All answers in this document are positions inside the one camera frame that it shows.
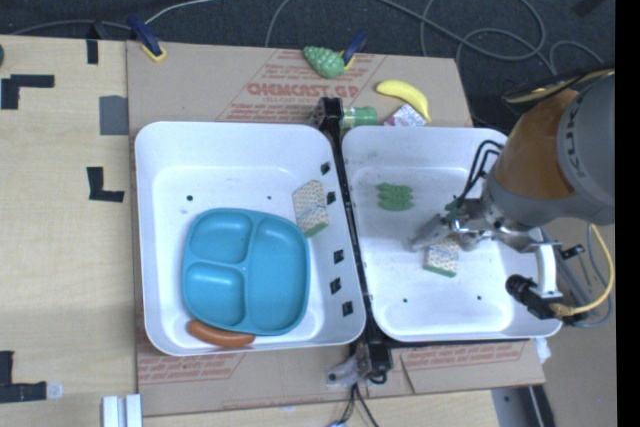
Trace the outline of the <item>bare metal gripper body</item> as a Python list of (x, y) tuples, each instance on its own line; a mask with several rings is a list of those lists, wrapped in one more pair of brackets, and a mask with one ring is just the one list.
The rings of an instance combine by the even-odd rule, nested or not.
[(448, 205), (448, 225), (459, 235), (492, 236), (503, 221), (479, 198), (454, 198)]

